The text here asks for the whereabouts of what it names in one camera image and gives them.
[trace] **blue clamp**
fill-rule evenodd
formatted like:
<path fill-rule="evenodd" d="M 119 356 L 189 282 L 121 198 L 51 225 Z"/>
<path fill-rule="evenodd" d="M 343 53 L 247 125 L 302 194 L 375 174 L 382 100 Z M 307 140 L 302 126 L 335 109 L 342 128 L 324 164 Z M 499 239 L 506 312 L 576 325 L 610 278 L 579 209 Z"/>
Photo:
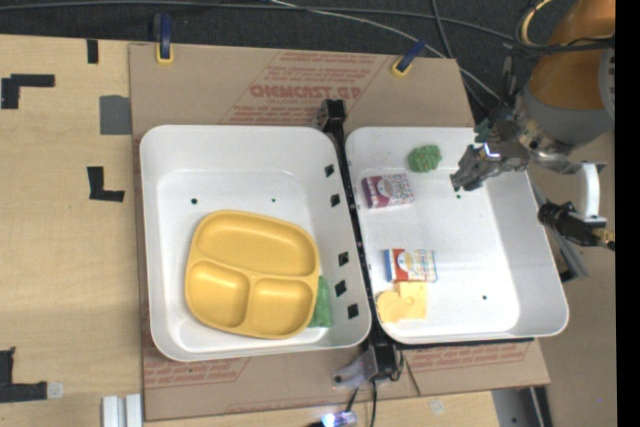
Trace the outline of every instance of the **blue clamp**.
<path fill-rule="evenodd" d="M 421 39 L 420 41 L 418 41 L 411 47 L 411 49 L 405 54 L 404 57 L 401 57 L 395 63 L 393 63 L 393 66 L 391 66 L 391 73 L 393 73 L 393 75 L 398 78 L 404 77 L 407 73 L 409 73 L 412 61 L 416 57 L 418 57 L 418 55 L 420 54 L 420 52 L 422 52 L 426 45 L 427 42 L 425 40 Z"/>
<path fill-rule="evenodd" d="M 162 13 L 159 15 L 158 44 L 156 45 L 156 61 L 159 64 L 171 64 L 173 62 L 173 50 L 171 48 L 171 17 Z"/>

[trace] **yellow divided plate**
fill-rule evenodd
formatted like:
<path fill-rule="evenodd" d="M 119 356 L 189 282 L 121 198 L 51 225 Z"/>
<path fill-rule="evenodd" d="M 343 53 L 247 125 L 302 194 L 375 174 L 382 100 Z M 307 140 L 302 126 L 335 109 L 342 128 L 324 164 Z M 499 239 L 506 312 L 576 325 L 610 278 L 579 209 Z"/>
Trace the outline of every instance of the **yellow divided plate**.
<path fill-rule="evenodd" d="M 299 226 L 249 212 L 206 216 L 191 241 L 185 297 L 204 324 L 259 338 L 289 338 L 313 315 L 319 258 Z"/>

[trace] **white tray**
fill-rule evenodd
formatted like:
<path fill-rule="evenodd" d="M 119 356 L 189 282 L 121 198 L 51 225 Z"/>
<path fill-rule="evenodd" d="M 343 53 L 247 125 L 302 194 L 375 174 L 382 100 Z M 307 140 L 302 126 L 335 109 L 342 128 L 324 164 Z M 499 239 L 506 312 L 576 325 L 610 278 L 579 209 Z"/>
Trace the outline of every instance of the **white tray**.
<path fill-rule="evenodd" d="M 549 336 L 568 308 L 526 173 L 504 173 L 480 189 L 454 192 L 449 175 L 474 133 L 467 128 L 361 128 L 347 139 L 358 218 L 375 296 L 387 248 L 435 251 L 438 280 L 427 285 L 426 320 L 382 324 L 407 344 Z M 428 173 L 408 171 L 416 147 L 436 144 L 442 161 Z M 360 182 L 407 172 L 415 201 L 369 209 Z"/>
<path fill-rule="evenodd" d="M 367 336 L 371 313 L 340 168 L 326 135 L 307 127 L 162 126 L 143 137 L 140 161 L 151 333 L 167 357 L 331 349 Z M 340 203 L 332 206 L 335 195 Z M 223 209 L 277 217 L 314 237 L 331 291 L 332 327 L 265 340 L 212 329 L 191 315 L 184 298 L 191 237 L 205 215 Z M 342 281 L 338 296 L 335 286 Z"/>

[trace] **cardboard box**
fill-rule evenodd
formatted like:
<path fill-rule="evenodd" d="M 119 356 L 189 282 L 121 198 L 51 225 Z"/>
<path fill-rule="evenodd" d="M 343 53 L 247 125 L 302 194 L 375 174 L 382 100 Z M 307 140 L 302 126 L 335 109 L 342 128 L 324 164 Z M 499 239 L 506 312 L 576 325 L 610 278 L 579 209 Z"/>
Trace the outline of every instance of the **cardboard box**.
<path fill-rule="evenodd" d="M 139 144 L 163 124 L 313 124 L 325 98 L 345 100 L 347 133 L 363 126 L 473 126 L 453 60 L 417 58 L 404 78 L 398 56 L 174 45 L 160 65 L 153 44 L 131 44 L 129 66 L 143 329 L 145 417 L 183 418 L 346 403 L 333 371 L 358 347 L 280 356 L 180 363 L 149 333 Z M 537 341 L 404 351 L 397 382 L 380 399 L 468 392 L 549 381 Z"/>

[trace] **table surface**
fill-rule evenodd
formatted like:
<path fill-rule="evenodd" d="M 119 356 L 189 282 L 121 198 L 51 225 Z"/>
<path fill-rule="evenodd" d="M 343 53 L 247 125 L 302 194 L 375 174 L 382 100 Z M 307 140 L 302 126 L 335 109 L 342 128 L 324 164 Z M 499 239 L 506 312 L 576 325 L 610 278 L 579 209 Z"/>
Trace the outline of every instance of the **table surface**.
<path fill-rule="evenodd" d="M 84 40 L 0 36 L 2 77 L 56 76 L 55 88 L 23 88 L 19 109 L 0 115 L 0 349 L 17 348 L 14 382 L 64 386 L 61 399 L 1 405 L 0 425 L 99 425 L 102 397 L 142 391 L 131 136 L 99 128 L 99 98 L 129 95 L 127 47 L 101 41 L 101 64 L 90 67 Z M 122 203 L 87 201 L 88 166 L 104 167 L 105 189 L 126 191 Z M 613 387 L 615 395 L 615 371 Z M 368 419 L 371 403 L 355 411 Z M 302 426 L 326 412 L 145 425 Z M 380 401 L 376 424 L 499 425 L 488 391 Z"/>

